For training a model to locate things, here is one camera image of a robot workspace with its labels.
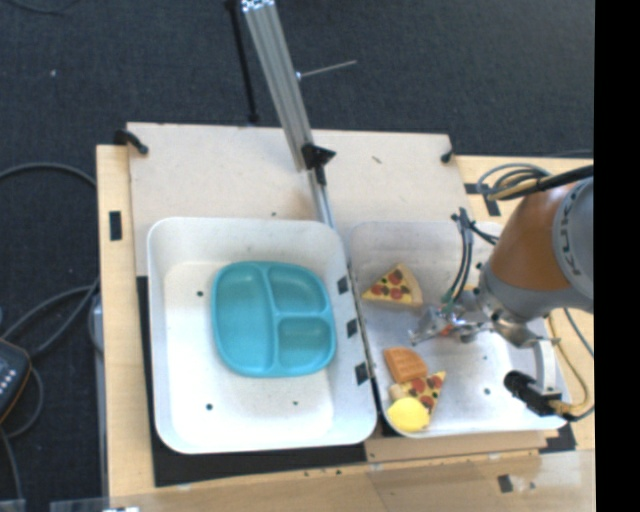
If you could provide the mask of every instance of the black clamp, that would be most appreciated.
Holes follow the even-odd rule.
[[[146,155],[149,152],[149,148],[145,146],[140,139],[136,137],[129,130],[125,130],[123,128],[119,128],[113,134],[113,143],[118,146],[126,146],[127,144],[131,144],[135,147],[141,155]]]
[[[556,414],[556,410],[551,407],[552,400],[561,398],[561,393],[554,391],[543,394],[533,387],[536,380],[517,370],[510,371],[504,378],[504,386],[511,394],[522,400],[525,405],[538,416],[551,416]]]
[[[451,161],[451,157],[453,156],[453,148],[451,148],[449,151],[447,151],[446,153],[440,155],[440,161],[443,164],[448,164]]]
[[[314,146],[311,143],[302,146],[302,157],[307,169],[316,171],[316,180],[320,185],[327,184],[327,177],[324,173],[324,166],[336,156],[335,151]]]

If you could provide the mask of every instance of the black cord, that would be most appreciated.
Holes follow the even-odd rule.
[[[516,169],[500,176],[491,187],[484,183],[490,175],[508,168]],[[509,201],[512,199],[520,199],[534,192],[542,192],[551,188],[575,183],[592,177],[593,175],[593,165],[586,165],[553,175],[548,170],[537,165],[521,163],[504,164],[484,173],[476,182],[476,189],[485,198],[490,197],[495,200]]]
[[[240,59],[240,70],[242,71],[244,90],[247,96],[247,102],[249,103],[249,123],[256,124],[259,121],[260,117],[258,116],[256,100],[253,94],[253,85],[251,83],[251,73],[249,72],[247,55],[244,50],[244,43],[242,42],[242,31],[240,30],[240,21],[238,19],[238,13],[236,11],[238,5],[238,0],[225,0],[224,2],[225,9],[227,9],[227,11],[229,12],[229,17],[231,18],[231,28],[233,29],[233,36],[236,43],[238,58]]]
[[[13,448],[11,447],[9,438],[7,437],[7,434],[4,431],[4,428],[2,427],[2,425],[0,425],[0,437],[2,438],[5,452],[7,452],[7,458],[9,459],[9,464],[11,465],[11,473],[13,474],[13,481],[16,487],[16,494],[19,500],[23,500],[24,494],[22,493],[22,482],[20,481],[20,472],[18,471],[18,463],[16,462],[16,456],[13,453]]]
[[[0,172],[0,180],[4,178],[8,178],[9,176],[13,176],[14,174],[20,174],[23,172],[31,172],[31,171],[39,171],[39,170],[51,170],[62,172],[66,174],[71,174],[77,178],[80,178],[83,181],[86,181],[92,187],[97,186],[97,182],[94,178],[86,174],[83,170],[74,167],[72,165],[59,164],[55,162],[32,162],[28,164],[16,165],[14,167],[9,167],[4,171]]]
[[[462,238],[462,257],[460,259],[460,266],[458,267],[458,273],[453,280],[453,284],[442,296],[441,301],[445,304],[443,310],[453,307],[453,304],[460,298],[460,295],[462,295],[464,287],[467,284],[473,259],[472,222],[469,220],[467,211],[464,208],[460,208],[460,214],[458,215],[454,213],[451,215],[451,219],[457,224],[458,231]]]
[[[587,416],[591,416],[595,411],[596,411],[596,404],[593,404],[591,407],[589,407],[589,409],[587,409],[582,414],[578,416],[574,416],[573,414],[570,414],[565,419],[568,419],[569,421],[582,421]]]
[[[12,430],[11,432],[6,433],[9,439],[21,436],[22,434],[30,430],[37,419],[40,417],[42,409],[44,408],[44,384],[42,383],[42,377],[40,377],[40,373],[33,367],[31,368],[31,375],[33,376],[33,380],[35,381],[36,386],[38,387],[38,403],[36,404],[36,408],[34,409],[33,413],[31,413],[31,416],[24,423],[24,425],[15,430]]]
[[[70,7],[71,5],[79,2],[80,0],[73,0],[70,3],[68,3],[64,8],[55,10],[55,11],[35,9],[35,8],[31,8],[30,6],[21,4],[15,0],[9,0],[9,1],[12,4],[18,7],[21,7],[23,9],[33,10],[35,12],[41,12],[44,14],[56,14],[56,13],[59,13],[61,10],[64,10]],[[75,176],[85,181],[86,183],[91,185],[93,188],[97,187],[96,180],[91,176],[87,175],[81,169],[70,166],[70,165],[58,164],[54,162],[34,162],[34,163],[28,163],[28,164],[10,167],[0,172],[0,181],[5,178],[9,178],[11,176],[15,176],[17,174],[31,172],[31,171],[38,171],[38,170],[49,170],[49,171],[56,171],[56,172],[62,172],[65,174],[70,174],[72,176]],[[80,314],[80,312],[89,302],[89,300],[95,295],[96,291],[99,288],[99,284],[100,284],[100,278],[97,277],[93,282],[93,284],[90,286],[82,286],[82,287],[74,288],[72,290],[68,290],[66,292],[60,293],[50,299],[47,299],[46,301],[42,302],[41,304],[33,308],[31,311],[27,312],[18,321],[16,321],[11,327],[9,327],[9,329],[7,329],[4,332],[3,337],[7,338],[8,336],[17,332],[21,327],[24,326],[24,324],[26,324],[27,321],[31,320],[32,318],[34,318],[39,314],[42,314],[48,307],[58,304],[63,300],[73,297],[74,295],[84,293],[85,294],[84,297],[82,298],[78,306],[75,308],[75,310],[71,313],[71,315],[69,315],[69,317],[66,319],[66,321],[51,336],[49,336],[49,338],[44,343],[42,343],[40,346],[38,346],[35,350],[33,350],[29,354],[31,359],[36,358],[40,355],[43,355],[53,346],[54,342],[57,339],[59,339],[60,336],[62,336],[62,334],[69,328],[69,326]],[[17,428],[16,430],[10,433],[5,432],[4,428],[0,425],[0,437],[2,437],[2,441],[5,446],[5,451],[7,452],[7,457],[11,464],[11,471],[13,473],[16,493],[17,493],[18,499],[20,500],[24,499],[24,494],[22,492],[22,483],[20,481],[20,474],[18,471],[18,465],[16,462],[15,454],[13,452],[13,448],[11,447],[11,443],[9,439],[18,437],[26,433],[29,429],[31,429],[33,425],[36,423],[36,421],[38,420],[38,418],[40,417],[40,414],[42,413],[42,410],[44,408],[44,385],[42,382],[42,378],[40,377],[40,373],[36,370],[35,367],[31,368],[31,375],[33,376],[35,384],[38,388],[38,403],[36,404],[36,408],[34,409],[33,413],[22,426],[20,426],[19,428]]]
[[[37,348],[28,351],[29,356],[33,359],[36,358],[43,353],[45,353],[51,345],[66,331],[66,329],[71,325],[71,323],[76,319],[76,317],[80,314],[84,306],[91,299],[91,297],[95,294],[99,286],[99,279],[96,279],[92,285],[90,286],[80,286],[78,288],[73,288],[72,290],[67,290],[66,292],[62,292],[50,299],[41,302],[36,307],[34,307],[31,311],[23,315],[17,322],[15,322],[9,329],[7,329],[2,337],[8,339],[14,333],[19,332],[20,327],[26,324],[29,320],[34,318],[35,316],[43,313],[46,309],[54,304],[58,304],[74,295],[78,295],[80,293],[84,293],[84,297],[80,301],[80,304],[76,307],[76,309],[67,317],[66,321],[51,335],[49,338],[39,345]]]
[[[567,308],[564,308],[564,314],[566,315],[567,320],[569,320],[569,323],[571,324],[571,327],[573,327],[573,330],[575,331],[576,335],[578,336],[578,338],[580,339],[584,347],[587,349],[587,352],[589,352],[591,357],[595,359],[596,355],[593,347],[589,345],[589,342],[582,334],[582,331],[578,327],[578,324],[576,324],[575,320],[573,319],[573,316],[571,316],[571,313],[569,313],[569,310]]]
[[[63,5],[62,7],[58,7],[56,9],[43,9],[41,7],[34,7],[25,2],[22,2],[21,0],[6,0],[6,2],[13,5],[14,7],[18,7],[19,9],[23,9],[25,11],[35,12],[38,14],[56,14],[57,15],[57,14],[62,14],[62,12],[69,9],[69,7],[77,3],[80,3],[81,0],[71,0],[69,3]]]
[[[549,155],[545,155],[547,158],[564,158],[567,156],[576,157],[576,155],[583,156],[593,156],[593,149],[583,148],[583,149],[569,149],[567,151],[559,151],[558,153],[552,153]]]
[[[93,348],[95,349],[96,353],[100,356],[104,356],[104,347],[100,345],[100,343],[98,343],[98,340],[96,338],[95,328],[93,325],[93,312],[96,308],[97,303],[98,303],[98,295],[94,295],[91,300],[91,305],[87,310],[87,331],[89,333],[89,338],[91,339],[91,344],[93,345]]]
[[[478,235],[488,244],[496,245],[498,243],[499,237],[495,235],[490,235],[489,233],[485,233],[484,231],[480,230],[480,228],[476,225],[475,221],[471,223],[471,231],[473,231],[476,235]]]

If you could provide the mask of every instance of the black device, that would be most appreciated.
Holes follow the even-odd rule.
[[[543,394],[534,387],[535,383],[536,379],[517,370],[510,371],[504,378],[504,385],[513,396],[522,400],[538,416],[556,414],[549,402],[560,400],[561,393],[557,391]]]
[[[30,373],[27,352],[0,338],[0,424],[18,400]]]

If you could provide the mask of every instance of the white tray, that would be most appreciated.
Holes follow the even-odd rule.
[[[170,448],[224,453],[355,444],[373,431],[377,413],[339,236],[314,221],[168,218],[147,245],[155,423]],[[308,376],[243,377],[214,344],[210,289],[216,272],[236,261],[302,265],[320,277],[336,324],[332,362]]]
[[[497,224],[478,223],[478,226],[493,234],[499,233]],[[492,246],[478,237],[474,242],[470,284],[478,280],[479,271],[475,265],[486,262],[492,251]],[[455,278],[462,255],[460,234],[453,221],[364,223],[352,230],[349,248],[355,286],[359,292],[366,290],[393,265],[403,262],[420,282],[425,305],[436,306]],[[428,429],[403,435],[427,438],[547,430],[557,429],[565,423],[556,416],[537,416],[511,396],[503,385],[504,376],[512,369],[536,375],[532,350],[517,349],[498,334],[490,332],[481,333],[471,343],[462,343],[451,336],[437,337],[412,347],[408,331],[416,329],[423,311],[390,311],[360,301],[370,362],[385,415],[391,405],[388,389],[393,379],[384,360],[384,349],[393,346],[413,348],[427,363],[430,373],[447,372]],[[545,333],[541,320],[532,322],[530,327],[538,334]],[[566,384],[559,367],[556,371],[557,386],[566,399]]]

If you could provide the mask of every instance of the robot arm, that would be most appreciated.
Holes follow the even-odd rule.
[[[411,342],[452,330],[468,342],[490,326],[516,347],[534,351],[536,378],[512,371],[504,379],[507,389],[539,415],[574,419],[555,387],[553,345],[558,340],[541,338],[527,323],[557,308],[593,313],[592,175],[592,166],[559,177],[537,175],[533,185],[528,179],[529,183],[499,191],[497,195],[507,198],[524,198],[500,238],[489,240],[495,248],[482,266],[477,288],[455,294],[442,307],[429,308],[411,333]],[[462,209],[454,220],[461,230],[466,225],[467,235],[474,228]]]

